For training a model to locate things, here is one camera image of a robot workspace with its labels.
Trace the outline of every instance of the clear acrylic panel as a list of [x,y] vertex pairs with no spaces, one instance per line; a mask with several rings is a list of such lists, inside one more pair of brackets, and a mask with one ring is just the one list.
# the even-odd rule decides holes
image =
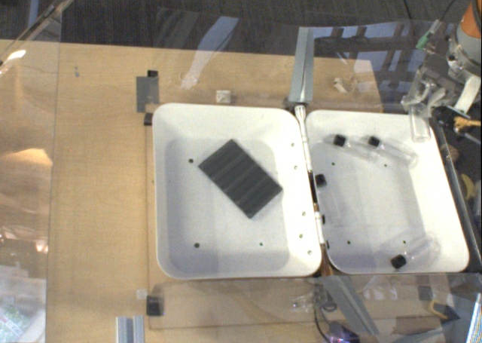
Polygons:
[[263,326],[257,341],[273,342],[472,341],[481,279],[430,274],[167,283],[158,288],[160,328],[167,342],[170,329],[200,326]]
[[0,0],[0,341],[44,341],[61,13]]
[[[309,109],[403,113],[401,98],[425,57],[415,45],[431,23],[334,14],[324,19],[323,26],[310,27],[315,59]],[[155,47],[182,50],[176,76],[160,72],[160,84],[168,84],[160,103],[216,103],[219,88],[213,87],[219,83],[237,106],[280,107],[289,95],[298,26],[160,8],[155,28]],[[444,24],[438,33],[450,28]],[[229,55],[219,57],[221,52]],[[266,56],[249,61],[246,54]],[[237,84],[243,88],[235,92]]]

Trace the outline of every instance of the white tray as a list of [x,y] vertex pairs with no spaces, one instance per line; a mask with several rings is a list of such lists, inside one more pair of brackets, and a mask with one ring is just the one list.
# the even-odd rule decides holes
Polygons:
[[[153,130],[157,259],[169,276],[302,277],[316,271],[321,250],[293,115],[167,104],[155,112]],[[252,219],[198,167],[229,139],[283,189]]]
[[[433,133],[429,142],[414,143],[406,115],[336,111],[310,113],[307,131],[314,173],[323,173],[328,182],[326,190],[319,189],[319,199],[334,266],[348,274],[392,273],[387,256],[430,234],[438,244],[432,258],[407,264],[400,272],[465,268],[468,248]],[[389,159],[374,164],[326,143],[334,134],[400,142],[418,160],[413,167]],[[335,205],[323,199],[328,189]]]

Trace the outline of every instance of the black plastic cap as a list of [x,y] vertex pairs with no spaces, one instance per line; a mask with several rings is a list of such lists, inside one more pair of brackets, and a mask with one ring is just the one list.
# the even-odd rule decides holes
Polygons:
[[395,269],[400,269],[407,264],[406,258],[402,255],[396,255],[393,259],[390,260],[390,262],[392,263],[392,267]]
[[335,146],[344,147],[346,143],[346,137],[343,135],[335,135],[333,139],[333,144]]
[[163,300],[157,296],[148,296],[145,312],[148,316],[162,316],[164,314]]
[[380,141],[375,136],[371,136],[370,139],[368,140],[368,145],[373,146],[373,147],[378,147],[378,146],[380,146],[381,142],[382,141]]
[[318,174],[315,176],[315,184],[317,187],[326,186],[325,174]]
[[144,115],[144,126],[152,126],[152,117],[154,114],[152,112],[146,112]]

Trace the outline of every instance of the wooden table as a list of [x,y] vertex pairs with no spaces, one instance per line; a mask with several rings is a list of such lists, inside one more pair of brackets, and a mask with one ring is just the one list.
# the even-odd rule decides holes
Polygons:
[[[153,48],[61,44],[56,114],[47,341],[105,343],[115,318],[145,314],[139,294],[168,281],[152,247],[153,185],[149,128],[136,112],[136,77],[159,71],[160,100],[179,98],[182,80],[203,89],[192,101],[214,103],[214,90],[232,90],[240,105],[261,96],[279,107],[291,84],[293,57],[216,54],[200,77],[196,53]],[[316,96],[361,98],[380,110],[378,92],[340,94],[334,76],[350,79],[339,60],[315,61]],[[313,341],[313,323],[191,329],[146,328],[146,342]]]

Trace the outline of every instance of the clear plastic tube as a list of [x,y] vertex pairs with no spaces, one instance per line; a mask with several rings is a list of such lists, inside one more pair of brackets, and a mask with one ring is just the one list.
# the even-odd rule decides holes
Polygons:
[[409,240],[393,240],[396,247],[388,247],[389,263],[395,270],[426,269],[435,260],[440,246],[431,234],[421,234]]
[[326,142],[335,145],[351,155],[363,158],[366,161],[375,162],[379,157],[377,150],[373,146],[369,146],[367,143],[361,141],[350,140],[347,136],[341,134],[328,137]]
[[408,109],[410,131],[414,142],[430,140],[429,109],[423,103],[411,105]]
[[366,143],[378,151],[382,157],[391,158],[412,167],[418,159],[415,152],[403,143],[394,140],[382,141],[376,136],[371,136],[366,140]]

